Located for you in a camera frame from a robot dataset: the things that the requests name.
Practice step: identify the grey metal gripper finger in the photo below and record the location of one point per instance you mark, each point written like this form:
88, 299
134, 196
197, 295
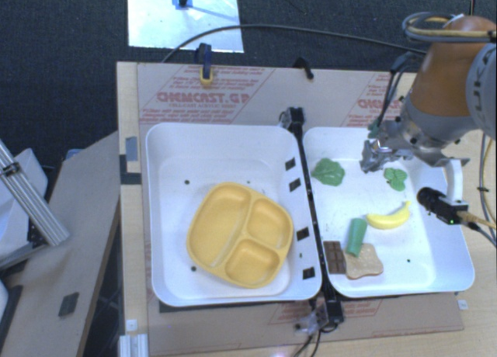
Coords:
384, 158
368, 157

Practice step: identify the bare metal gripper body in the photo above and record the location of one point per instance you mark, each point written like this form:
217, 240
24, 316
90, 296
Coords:
407, 140

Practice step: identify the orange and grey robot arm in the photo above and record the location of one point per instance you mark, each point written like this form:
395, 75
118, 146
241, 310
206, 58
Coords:
442, 80

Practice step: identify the small green lettuce leaf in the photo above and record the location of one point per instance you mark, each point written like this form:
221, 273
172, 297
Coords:
397, 179

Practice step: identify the large green lettuce leaf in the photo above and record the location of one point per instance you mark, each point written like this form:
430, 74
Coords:
328, 172

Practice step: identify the yellow banana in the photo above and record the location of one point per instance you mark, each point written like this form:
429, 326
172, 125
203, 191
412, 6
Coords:
388, 220

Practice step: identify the thin black rod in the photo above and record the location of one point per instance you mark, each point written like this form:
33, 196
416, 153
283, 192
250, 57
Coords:
310, 200

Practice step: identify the brown chocolate bar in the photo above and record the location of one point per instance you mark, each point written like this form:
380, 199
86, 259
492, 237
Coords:
334, 257

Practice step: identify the tan biscuit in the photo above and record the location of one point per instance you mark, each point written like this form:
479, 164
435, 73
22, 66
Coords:
367, 264

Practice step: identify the white plastic tray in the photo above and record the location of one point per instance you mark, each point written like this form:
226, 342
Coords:
182, 153
419, 262

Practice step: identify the brown cardboard board red print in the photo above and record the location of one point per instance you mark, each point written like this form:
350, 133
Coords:
248, 91

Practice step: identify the yellow divided plate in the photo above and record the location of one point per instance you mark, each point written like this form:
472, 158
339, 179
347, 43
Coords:
221, 227

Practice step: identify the black cylinder on white bracket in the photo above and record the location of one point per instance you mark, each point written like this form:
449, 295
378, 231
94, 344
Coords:
436, 202

